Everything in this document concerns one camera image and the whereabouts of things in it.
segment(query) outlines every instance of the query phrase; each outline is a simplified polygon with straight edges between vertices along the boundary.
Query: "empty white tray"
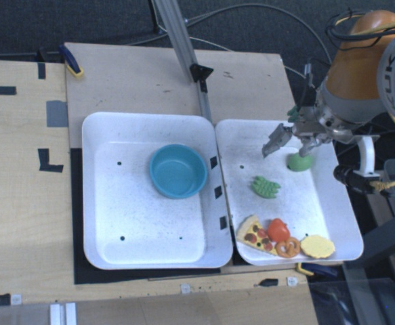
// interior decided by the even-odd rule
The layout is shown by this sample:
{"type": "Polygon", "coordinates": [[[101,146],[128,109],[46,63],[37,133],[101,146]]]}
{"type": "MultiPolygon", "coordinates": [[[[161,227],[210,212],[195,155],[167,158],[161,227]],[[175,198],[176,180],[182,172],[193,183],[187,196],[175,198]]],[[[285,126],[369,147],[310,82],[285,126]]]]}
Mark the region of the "empty white tray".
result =
{"type": "Polygon", "coordinates": [[[279,123],[287,122],[226,120],[215,128],[234,231],[250,215],[256,214],[265,228],[278,217],[288,224],[293,237],[301,240],[320,234],[334,242],[336,252],[321,260],[303,254],[284,259],[238,242],[240,255],[253,265],[357,259],[363,250],[362,236],[346,187],[333,176],[337,166],[333,145],[313,149],[311,169],[291,171],[287,159],[302,146],[296,137],[275,153],[262,156],[262,146],[279,123]],[[251,183],[258,175],[281,185],[276,198],[262,198],[253,192],[251,183]]]}
{"type": "Polygon", "coordinates": [[[83,232],[101,269],[211,268],[232,256],[213,125],[199,116],[97,112],[83,123],[83,232]],[[184,144],[206,161],[196,195],[164,197],[149,174],[152,154],[184,144]]]}

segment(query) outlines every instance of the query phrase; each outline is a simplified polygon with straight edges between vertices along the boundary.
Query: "blue bowl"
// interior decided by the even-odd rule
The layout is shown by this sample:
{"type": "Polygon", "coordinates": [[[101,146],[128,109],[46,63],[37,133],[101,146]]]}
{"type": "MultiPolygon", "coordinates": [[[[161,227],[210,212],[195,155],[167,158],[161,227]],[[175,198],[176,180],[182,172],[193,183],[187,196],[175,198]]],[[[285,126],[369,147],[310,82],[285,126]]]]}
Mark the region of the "blue bowl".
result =
{"type": "Polygon", "coordinates": [[[168,198],[187,198],[201,191],[207,168],[192,148],[169,144],[158,149],[150,159],[150,178],[155,188],[168,198]]]}

